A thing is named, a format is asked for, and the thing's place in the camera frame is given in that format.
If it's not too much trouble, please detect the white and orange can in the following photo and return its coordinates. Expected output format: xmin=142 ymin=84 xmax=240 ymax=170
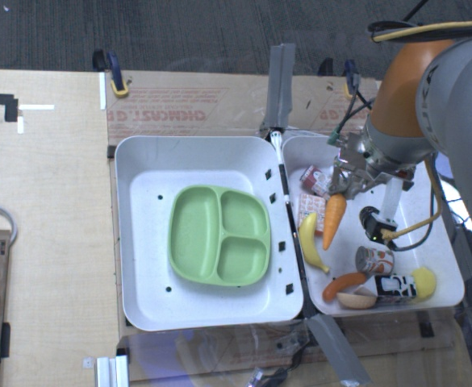
xmin=354 ymin=245 xmax=395 ymax=277

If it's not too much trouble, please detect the yellow round object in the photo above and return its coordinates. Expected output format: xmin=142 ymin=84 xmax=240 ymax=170
xmin=410 ymin=266 xmax=438 ymax=302

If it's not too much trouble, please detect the orange and white packet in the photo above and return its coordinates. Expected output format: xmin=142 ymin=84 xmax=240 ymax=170
xmin=297 ymin=193 xmax=327 ymax=236

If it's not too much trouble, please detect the tan bread piece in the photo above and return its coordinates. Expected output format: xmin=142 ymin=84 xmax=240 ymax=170
xmin=336 ymin=287 xmax=378 ymax=310

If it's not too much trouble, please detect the red and white small carton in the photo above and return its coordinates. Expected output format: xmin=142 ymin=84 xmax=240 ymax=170
xmin=299 ymin=164 xmax=333 ymax=199

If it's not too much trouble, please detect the white plastic tray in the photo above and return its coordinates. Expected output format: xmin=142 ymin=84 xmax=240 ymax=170
xmin=280 ymin=135 xmax=466 ymax=318
xmin=114 ymin=135 xmax=305 ymax=332

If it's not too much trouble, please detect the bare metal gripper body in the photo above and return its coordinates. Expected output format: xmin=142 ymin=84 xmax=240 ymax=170
xmin=332 ymin=132 xmax=417 ymax=201

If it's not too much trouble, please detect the green divided plate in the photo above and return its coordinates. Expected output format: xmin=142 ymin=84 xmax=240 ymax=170
xmin=167 ymin=184 xmax=273 ymax=288

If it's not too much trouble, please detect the yellow banana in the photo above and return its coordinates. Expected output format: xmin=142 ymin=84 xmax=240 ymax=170
xmin=298 ymin=212 xmax=331 ymax=275

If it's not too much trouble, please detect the black cylinder on white bracket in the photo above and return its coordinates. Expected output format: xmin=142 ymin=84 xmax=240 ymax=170
xmin=359 ymin=177 xmax=404 ymax=243

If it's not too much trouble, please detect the orange sausage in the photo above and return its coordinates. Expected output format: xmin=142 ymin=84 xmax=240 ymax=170
xmin=321 ymin=272 xmax=368 ymax=302

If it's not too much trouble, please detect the brown cardboard board red print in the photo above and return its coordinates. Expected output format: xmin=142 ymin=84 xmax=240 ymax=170
xmin=105 ymin=69 xmax=465 ymax=382

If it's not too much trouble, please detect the black and white carton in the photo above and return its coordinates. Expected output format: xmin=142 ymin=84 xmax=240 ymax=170
xmin=374 ymin=273 xmax=419 ymax=305

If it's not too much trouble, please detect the orange carrot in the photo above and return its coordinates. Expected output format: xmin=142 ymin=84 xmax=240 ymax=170
xmin=321 ymin=192 xmax=349 ymax=252

